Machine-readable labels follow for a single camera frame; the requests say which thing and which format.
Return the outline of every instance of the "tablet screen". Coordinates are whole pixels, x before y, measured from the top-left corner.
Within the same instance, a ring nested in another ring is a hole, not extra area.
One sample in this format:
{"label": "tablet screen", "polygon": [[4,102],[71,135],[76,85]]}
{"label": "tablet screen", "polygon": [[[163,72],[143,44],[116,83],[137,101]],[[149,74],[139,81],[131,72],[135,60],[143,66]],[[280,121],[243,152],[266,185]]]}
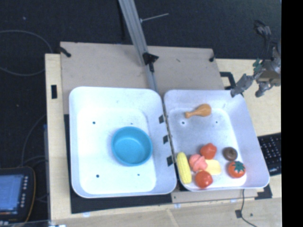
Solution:
{"label": "tablet screen", "polygon": [[14,211],[18,200],[23,175],[0,175],[0,211]]}

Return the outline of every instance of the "pink toy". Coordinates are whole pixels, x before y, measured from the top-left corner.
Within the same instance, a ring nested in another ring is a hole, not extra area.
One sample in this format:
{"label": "pink toy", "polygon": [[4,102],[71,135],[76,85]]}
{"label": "pink toy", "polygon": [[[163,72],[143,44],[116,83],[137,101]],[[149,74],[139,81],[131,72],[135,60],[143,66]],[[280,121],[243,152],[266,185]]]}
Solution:
{"label": "pink toy", "polygon": [[188,162],[194,172],[202,171],[207,168],[207,163],[205,161],[205,157],[201,156],[199,154],[191,155]]}

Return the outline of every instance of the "metal pole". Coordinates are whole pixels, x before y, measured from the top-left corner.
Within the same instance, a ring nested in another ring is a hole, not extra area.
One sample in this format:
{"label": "metal pole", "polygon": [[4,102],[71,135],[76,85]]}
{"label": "metal pole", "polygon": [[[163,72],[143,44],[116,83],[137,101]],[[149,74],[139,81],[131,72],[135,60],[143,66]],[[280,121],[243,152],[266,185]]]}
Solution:
{"label": "metal pole", "polygon": [[150,89],[158,91],[156,80],[153,72],[149,66],[145,65],[143,54],[148,53],[147,44],[145,41],[144,33],[142,30],[141,22],[138,16],[138,12],[134,3],[134,0],[118,0],[124,19],[128,28],[128,32],[132,39],[132,42],[137,50],[139,60],[142,66],[145,67],[147,79],[149,82]]}

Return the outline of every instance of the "yellow corn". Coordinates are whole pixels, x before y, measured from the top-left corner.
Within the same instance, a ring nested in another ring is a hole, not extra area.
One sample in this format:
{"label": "yellow corn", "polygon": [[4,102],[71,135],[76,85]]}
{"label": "yellow corn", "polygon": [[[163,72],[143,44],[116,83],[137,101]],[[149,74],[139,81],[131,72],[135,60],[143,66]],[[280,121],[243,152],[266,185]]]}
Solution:
{"label": "yellow corn", "polygon": [[180,179],[183,184],[189,184],[192,181],[189,163],[184,152],[177,154],[177,167]]}

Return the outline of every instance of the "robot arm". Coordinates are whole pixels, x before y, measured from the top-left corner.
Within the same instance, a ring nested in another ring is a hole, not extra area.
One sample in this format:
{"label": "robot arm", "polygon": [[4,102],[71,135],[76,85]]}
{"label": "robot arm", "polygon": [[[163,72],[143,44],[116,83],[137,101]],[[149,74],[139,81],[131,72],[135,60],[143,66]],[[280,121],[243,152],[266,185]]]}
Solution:
{"label": "robot arm", "polygon": [[272,87],[281,85],[281,41],[273,47],[270,60],[260,62],[260,59],[257,59],[253,67],[253,75],[247,76],[244,74],[236,83],[236,87],[231,90],[232,97],[244,92],[254,81],[259,84],[259,89],[255,93],[256,97],[264,95],[264,92]]}
{"label": "robot arm", "polygon": [[[271,31],[269,26],[259,20],[255,21],[254,30],[257,34],[264,38],[264,49],[261,57],[264,57],[269,50],[271,41]],[[264,92],[272,87],[281,85],[281,41],[272,48],[272,57],[270,60],[257,59],[253,64],[254,73],[252,76],[244,74],[236,83],[236,86],[231,90],[231,95],[244,92],[254,81],[259,84],[259,89],[255,93],[256,97],[264,95]]]}

